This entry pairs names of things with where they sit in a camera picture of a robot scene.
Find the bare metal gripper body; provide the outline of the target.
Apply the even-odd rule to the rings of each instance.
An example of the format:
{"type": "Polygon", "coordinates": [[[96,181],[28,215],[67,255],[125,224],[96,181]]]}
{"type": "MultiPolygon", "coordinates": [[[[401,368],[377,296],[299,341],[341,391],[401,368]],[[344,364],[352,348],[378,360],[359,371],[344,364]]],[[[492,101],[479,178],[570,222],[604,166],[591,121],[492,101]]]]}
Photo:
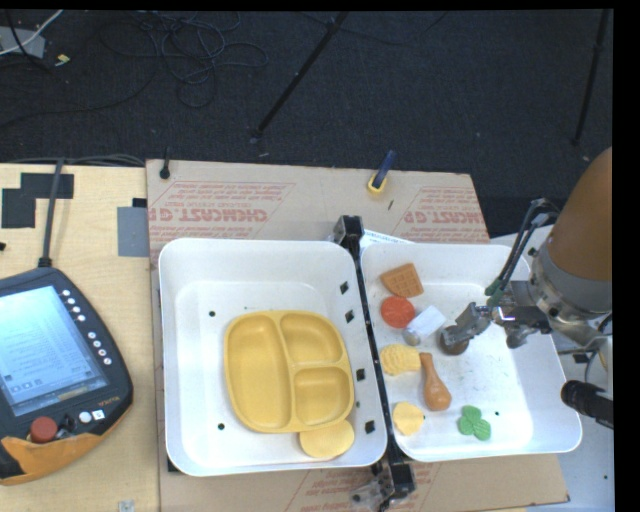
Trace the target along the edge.
{"type": "Polygon", "coordinates": [[[592,283],[562,290],[542,279],[500,282],[492,308],[493,320],[504,329],[528,326],[530,335],[555,334],[575,346],[600,346],[612,333],[611,307],[592,283]]]}

